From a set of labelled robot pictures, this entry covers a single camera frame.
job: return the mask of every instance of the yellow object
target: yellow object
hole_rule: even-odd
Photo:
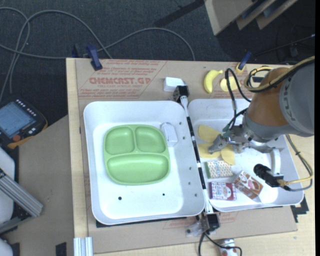
[[[236,164],[235,153],[232,145],[228,144],[221,150],[222,159],[229,165],[234,166]]]
[[[222,70],[210,70],[204,77],[204,81],[203,81],[203,86],[204,86],[204,89],[207,93],[211,94],[212,91],[213,91],[213,81],[214,79],[216,78],[217,75],[219,74],[222,74],[223,71]]]
[[[199,125],[199,128],[198,128],[199,138],[205,142],[209,142],[212,144],[219,134],[221,133],[209,126],[206,126],[203,124]]]
[[[238,88],[237,87],[237,82],[236,82],[236,80],[235,80],[235,78],[233,76],[229,77],[229,82],[230,82],[231,91],[233,91],[233,90]],[[225,78],[221,79],[220,87],[224,92],[229,92],[228,86],[227,86],[227,79],[225,79]]]
[[[221,155],[221,151],[214,152],[212,154],[209,153],[209,147],[212,143],[201,143],[198,144],[199,155],[204,159],[216,159]]]

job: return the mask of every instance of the multimeter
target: multimeter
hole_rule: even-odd
[[[0,146],[14,149],[48,127],[35,107],[19,97],[0,106]]]

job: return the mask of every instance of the green bowl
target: green bowl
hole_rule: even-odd
[[[111,128],[104,136],[103,153],[107,174],[119,184],[153,184],[165,179],[170,172],[166,139],[151,125]]]

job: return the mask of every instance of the control panel screen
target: control panel screen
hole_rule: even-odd
[[[23,111],[14,102],[10,102],[0,108],[0,130],[10,139],[19,131],[35,123],[36,120]]]

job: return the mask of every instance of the cardboard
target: cardboard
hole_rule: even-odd
[[[211,70],[234,69],[235,62],[163,61],[163,60],[120,60],[103,59],[102,70],[94,71],[89,59],[76,59],[76,79],[80,117],[83,175],[89,236],[93,239],[94,253],[116,252],[132,249],[194,243],[199,237],[186,235],[186,227],[196,218],[185,217],[171,220],[151,221],[116,226],[102,226],[95,220],[91,210],[88,152],[84,127],[84,108],[93,101],[159,101],[172,97],[165,92],[166,77],[180,78],[189,89],[189,101],[193,99],[224,99],[229,94],[220,88],[217,76],[213,81],[213,92],[207,93],[203,79]],[[241,85],[247,76],[245,70],[237,75]],[[240,93],[234,92],[236,98]],[[247,97],[251,93],[244,90]],[[297,226],[290,206],[218,212],[219,227],[212,238],[238,238],[263,234],[296,231]]]

